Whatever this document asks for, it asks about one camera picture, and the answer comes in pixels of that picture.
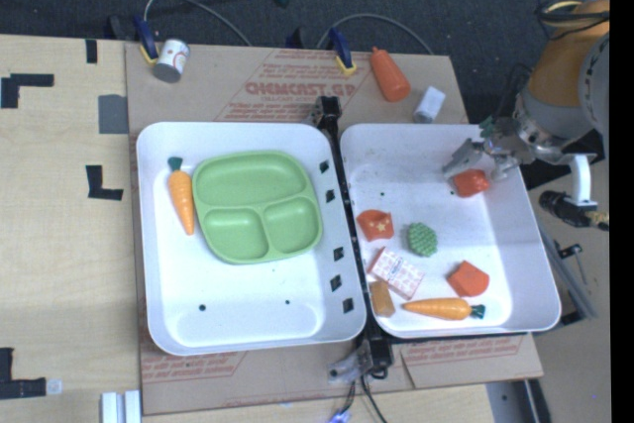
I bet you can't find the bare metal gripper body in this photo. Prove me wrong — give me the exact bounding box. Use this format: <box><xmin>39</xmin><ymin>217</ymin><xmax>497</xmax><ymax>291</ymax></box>
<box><xmin>482</xmin><ymin>115</ymin><xmax>539</xmax><ymax>167</ymax></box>

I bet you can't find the red toy pepper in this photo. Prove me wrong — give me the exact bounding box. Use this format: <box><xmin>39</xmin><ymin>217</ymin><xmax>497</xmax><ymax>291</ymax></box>
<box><xmin>451</xmin><ymin>168</ymin><xmax>491</xmax><ymax>199</ymax></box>

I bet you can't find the white plastic tray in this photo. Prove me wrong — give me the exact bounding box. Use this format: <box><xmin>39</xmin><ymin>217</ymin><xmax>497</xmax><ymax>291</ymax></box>
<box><xmin>339</xmin><ymin>122</ymin><xmax>563</xmax><ymax>340</ymax></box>
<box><xmin>136</xmin><ymin>121</ymin><xmax>369</xmax><ymax>357</ymax></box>

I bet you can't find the small white cylinder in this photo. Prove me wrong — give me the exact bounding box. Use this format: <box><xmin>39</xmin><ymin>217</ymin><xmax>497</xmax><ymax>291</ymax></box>
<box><xmin>412</xmin><ymin>85</ymin><xmax>447</xmax><ymax>125</ymax></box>

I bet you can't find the green dotted round toy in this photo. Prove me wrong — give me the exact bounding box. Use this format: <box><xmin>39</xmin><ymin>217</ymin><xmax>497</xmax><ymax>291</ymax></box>
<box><xmin>406</xmin><ymin>222</ymin><xmax>439</xmax><ymax>259</ymax></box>

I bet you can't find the orange bottle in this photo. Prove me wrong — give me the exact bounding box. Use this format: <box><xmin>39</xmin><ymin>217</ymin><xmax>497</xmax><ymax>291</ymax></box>
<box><xmin>369</xmin><ymin>46</ymin><xmax>412</xmax><ymax>104</ymax></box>

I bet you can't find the red packet with yellow star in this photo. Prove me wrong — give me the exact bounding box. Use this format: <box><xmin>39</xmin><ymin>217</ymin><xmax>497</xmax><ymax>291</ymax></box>
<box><xmin>356</xmin><ymin>208</ymin><xmax>395</xmax><ymax>243</ymax></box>

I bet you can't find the orange-red wedge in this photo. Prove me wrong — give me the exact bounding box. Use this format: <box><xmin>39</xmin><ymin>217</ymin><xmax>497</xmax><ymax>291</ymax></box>
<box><xmin>447</xmin><ymin>260</ymin><xmax>491</xmax><ymax>298</ymax></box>

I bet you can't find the pink and white packet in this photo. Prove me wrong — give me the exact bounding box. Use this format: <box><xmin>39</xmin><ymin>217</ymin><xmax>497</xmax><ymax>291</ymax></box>
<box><xmin>366</xmin><ymin>247</ymin><xmax>426</xmax><ymax>301</ymax></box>

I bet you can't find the orange carrot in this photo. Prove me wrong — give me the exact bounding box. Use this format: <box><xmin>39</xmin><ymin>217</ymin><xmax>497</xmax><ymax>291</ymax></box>
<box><xmin>401</xmin><ymin>297</ymin><xmax>486</xmax><ymax>322</ymax></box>
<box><xmin>166</xmin><ymin>156</ymin><xmax>197</xmax><ymax>237</ymax></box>

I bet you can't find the brown toy block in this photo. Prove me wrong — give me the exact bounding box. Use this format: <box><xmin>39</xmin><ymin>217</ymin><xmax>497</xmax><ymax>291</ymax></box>
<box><xmin>369</xmin><ymin>280</ymin><xmax>397</xmax><ymax>318</ymax></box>

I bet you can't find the brown cardboard board red print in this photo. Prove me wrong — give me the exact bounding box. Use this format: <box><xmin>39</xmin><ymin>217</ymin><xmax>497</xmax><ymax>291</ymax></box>
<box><xmin>123</xmin><ymin>42</ymin><xmax>545</xmax><ymax>416</ymax></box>

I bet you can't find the green divided plate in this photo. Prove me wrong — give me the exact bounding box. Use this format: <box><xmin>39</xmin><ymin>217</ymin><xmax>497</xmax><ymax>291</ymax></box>
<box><xmin>191</xmin><ymin>150</ymin><xmax>324</xmax><ymax>265</ymax></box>

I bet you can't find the white can with red print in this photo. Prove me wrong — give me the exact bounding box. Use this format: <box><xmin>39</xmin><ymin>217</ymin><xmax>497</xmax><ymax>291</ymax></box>
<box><xmin>152</xmin><ymin>38</ymin><xmax>192</xmax><ymax>84</ymax></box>

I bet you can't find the black cylinder on white bracket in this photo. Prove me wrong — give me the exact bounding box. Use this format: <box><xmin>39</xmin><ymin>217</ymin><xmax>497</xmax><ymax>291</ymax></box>
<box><xmin>538</xmin><ymin>153</ymin><xmax>603</xmax><ymax>229</ymax></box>

